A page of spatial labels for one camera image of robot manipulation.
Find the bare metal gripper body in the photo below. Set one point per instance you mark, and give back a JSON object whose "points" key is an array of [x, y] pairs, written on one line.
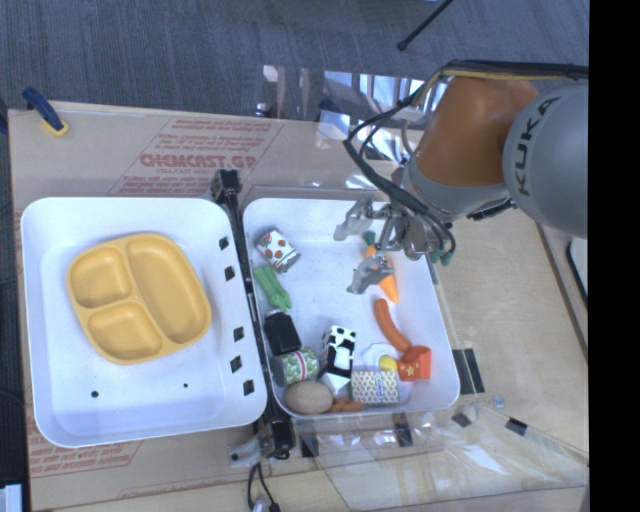
{"points": [[412, 235]]}

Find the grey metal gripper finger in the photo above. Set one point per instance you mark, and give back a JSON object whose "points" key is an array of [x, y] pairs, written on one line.
{"points": [[367, 275], [356, 215]]}

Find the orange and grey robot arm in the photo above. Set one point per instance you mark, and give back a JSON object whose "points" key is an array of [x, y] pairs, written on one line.
{"points": [[470, 135]]}

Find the orange carrot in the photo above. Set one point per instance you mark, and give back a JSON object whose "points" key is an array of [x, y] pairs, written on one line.
{"points": [[390, 287]]}

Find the white plastic tray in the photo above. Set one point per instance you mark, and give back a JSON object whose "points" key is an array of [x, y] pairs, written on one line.
{"points": [[325, 300], [150, 400]]}

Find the orange sausage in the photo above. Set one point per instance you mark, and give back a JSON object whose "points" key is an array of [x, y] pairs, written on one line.
{"points": [[390, 325]]}

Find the white and yellow fried egg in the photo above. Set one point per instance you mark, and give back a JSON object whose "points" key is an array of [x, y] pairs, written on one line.
{"points": [[375, 355]]}

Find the black and white milk carton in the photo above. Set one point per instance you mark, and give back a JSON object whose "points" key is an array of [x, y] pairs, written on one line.
{"points": [[340, 355]]}

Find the white can with red print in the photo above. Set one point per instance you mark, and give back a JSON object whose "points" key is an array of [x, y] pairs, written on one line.
{"points": [[276, 250]]}

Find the green asparagus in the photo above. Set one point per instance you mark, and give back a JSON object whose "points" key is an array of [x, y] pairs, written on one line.
{"points": [[274, 290]]}

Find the red carton with yellow star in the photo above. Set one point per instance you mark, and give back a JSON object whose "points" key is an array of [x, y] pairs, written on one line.
{"points": [[415, 365]]}

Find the yellow patterned packet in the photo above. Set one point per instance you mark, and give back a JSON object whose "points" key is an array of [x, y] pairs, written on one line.
{"points": [[375, 387]]}

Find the green and white can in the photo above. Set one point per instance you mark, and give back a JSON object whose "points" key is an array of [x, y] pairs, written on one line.
{"points": [[297, 366]]}

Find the beige bread roll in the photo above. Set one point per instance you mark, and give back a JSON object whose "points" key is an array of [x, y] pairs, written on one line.
{"points": [[308, 397]]}

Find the brown cardboard board red print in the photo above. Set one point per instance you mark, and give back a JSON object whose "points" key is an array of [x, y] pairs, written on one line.
{"points": [[150, 150]]}

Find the yellow divided plate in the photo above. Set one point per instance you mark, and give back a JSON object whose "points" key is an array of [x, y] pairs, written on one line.
{"points": [[150, 280]]}

